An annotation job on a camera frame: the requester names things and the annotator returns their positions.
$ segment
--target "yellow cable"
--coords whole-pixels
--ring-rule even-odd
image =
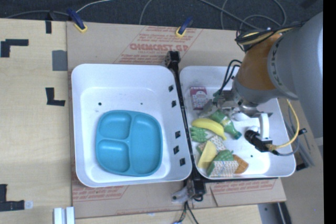
[[[298,137],[299,135],[299,130],[300,130],[300,124],[299,124],[299,119],[298,119],[298,116],[296,115],[296,112],[292,106],[292,104],[290,103],[290,101],[287,99],[287,103],[291,109],[291,111],[293,112],[293,115],[294,115],[294,118],[295,118],[295,121],[296,121],[296,132],[295,132],[295,135],[292,137],[292,139],[290,141],[288,141],[287,143],[285,144],[282,144],[282,145],[273,145],[273,144],[270,144],[270,145],[267,145],[267,147],[269,148],[269,151],[274,151],[274,150],[277,150],[278,148],[282,148],[282,147],[285,147],[285,146],[288,146],[290,145],[291,143],[293,143],[295,141],[295,139]]]

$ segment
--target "table surface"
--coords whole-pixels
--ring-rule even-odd
[[[0,212],[0,223],[52,223],[54,208],[71,206],[68,72],[53,71],[51,60],[53,51],[67,50],[66,23],[52,24],[52,35],[46,35],[45,22],[0,19],[1,41],[29,39],[28,47],[11,46],[10,57],[0,58],[0,184],[8,184],[7,200],[33,201],[32,209]],[[46,105],[47,87],[55,88],[55,100],[66,100],[65,106]],[[308,203],[306,216],[312,214],[321,220],[323,163],[316,149],[314,158],[317,168],[309,172],[319,172],[311,180],[317,194],[314,203]],[[294,187],[290,178],[285,184]],[[199,223],[209,223],[209,219],[211,223],[261,223],[257,205],[197,209],[193,213]],[[77,219],[76,223],[173,223],[180,215],[180,211],[171,211]],[[301,223],[300,219],[295,218],[294,223]],[[193,223],[190,214],[183,223]]]

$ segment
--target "green bottle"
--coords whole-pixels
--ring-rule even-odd
[[[222,111],[217,110],[215,113],[211,114],[209,118],[220,123],[224,127],[224,132],[231,134],[235,139],[239,139],[242,136],[241,132],[236,130],[232,120],[230,120],[230,118]]]

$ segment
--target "black connector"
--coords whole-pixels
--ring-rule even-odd
[[[266,145],[271,144],[272,140],[262,141],[260,140],[259,136],[259,133],[252,130],[247,130],[244,135],[245,139],[257,150],[260,152],[269,152],[269,148]]]

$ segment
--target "blue clamp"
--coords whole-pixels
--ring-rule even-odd
[[[70,18],[75,22],[75,27],[81,32],[84,33],[88,29],[88,27],[83,23],[82,19],[79,17],[77,12],[72,10],[71,8],[67,8],[67,14],[69,14]]]
[[[185,22],[176,30],[175,34],[178,37],[183,37],[187,27],[189,27],[191,24],[193,23],[193,17],[190,16],[187,18],[187,20],[185,20]]]

